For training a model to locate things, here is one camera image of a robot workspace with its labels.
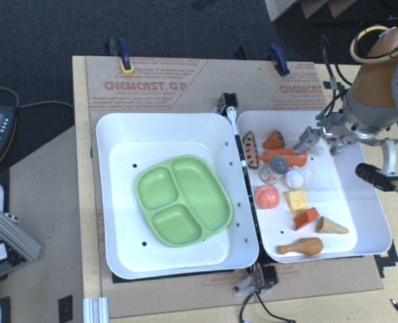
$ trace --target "can lid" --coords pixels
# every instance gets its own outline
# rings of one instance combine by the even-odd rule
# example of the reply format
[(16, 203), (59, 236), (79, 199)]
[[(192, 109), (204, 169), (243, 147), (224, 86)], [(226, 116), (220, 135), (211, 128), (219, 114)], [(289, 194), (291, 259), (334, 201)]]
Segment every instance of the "can lid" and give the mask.
[(286, 158), (275, 155), (269, 160), (269, 169), (279, 175), (284, 175), (288, 171), (288, 162)]

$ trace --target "yellow sponge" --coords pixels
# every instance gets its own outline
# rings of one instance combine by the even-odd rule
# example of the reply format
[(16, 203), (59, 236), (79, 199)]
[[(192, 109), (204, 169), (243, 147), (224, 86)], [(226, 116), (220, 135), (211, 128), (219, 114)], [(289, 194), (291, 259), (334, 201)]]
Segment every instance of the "yellow sponge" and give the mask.
[(284, 193), (288, 206), (294, 216), (297, 216), (308, 208), (307, 192), (305, 189), (297, 189)]

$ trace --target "divided green plate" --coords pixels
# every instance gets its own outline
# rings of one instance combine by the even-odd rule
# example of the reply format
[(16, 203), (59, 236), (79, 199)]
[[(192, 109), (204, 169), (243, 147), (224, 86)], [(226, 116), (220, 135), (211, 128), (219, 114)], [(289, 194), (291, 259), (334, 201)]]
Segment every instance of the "divided green plate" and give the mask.
[(211, 167), (183, 155), (139, 175), (135, 193), (148, 224), (168, 246), (187, 246), (216, 234), (232, 220), (231, 201)]

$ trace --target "tin can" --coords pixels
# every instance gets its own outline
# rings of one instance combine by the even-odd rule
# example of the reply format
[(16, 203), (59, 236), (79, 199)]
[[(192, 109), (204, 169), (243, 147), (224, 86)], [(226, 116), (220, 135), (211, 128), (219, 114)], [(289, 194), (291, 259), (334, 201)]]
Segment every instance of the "tin can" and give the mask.
[(260, 178), (266, 184), (276, 184), (288, 171), (288, 162), (283, 157), (275, 155), (260, 170)]

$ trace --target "black floor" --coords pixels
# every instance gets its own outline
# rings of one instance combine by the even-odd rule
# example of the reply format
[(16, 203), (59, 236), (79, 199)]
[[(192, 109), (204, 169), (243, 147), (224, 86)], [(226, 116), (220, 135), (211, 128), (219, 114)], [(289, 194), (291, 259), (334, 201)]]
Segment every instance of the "black floor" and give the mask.
[[(274, 23), (264, 0), (0, 0), (0, 86), (16, 91), (21, 104), (72, 104), (72, 56), (104, 55), (109, 37), (125, 37), (132, 56), (232, 59), (243, 46), (248, 59), (264, 60), (277, 43), (288, 61), (322, 63), (325, 34), (332, 61), (353, 63), (351, 40), (375, 23), (398, 26), (398, 0), (359, 0), (336, 19), (324, 7), (306, 20), (295, 4)], [(13, 103), (0, 92), (0, 104)], [(21, 109), (0, 171), (73, 122), (65, 106)]]

